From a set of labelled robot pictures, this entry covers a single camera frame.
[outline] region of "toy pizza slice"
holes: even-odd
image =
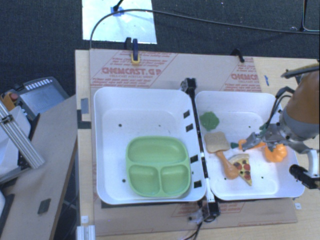
[[[237,154],[231,157],[229,162],[238,169],[240,177],[244,179],[249,186],[252,186],[249,154]]]

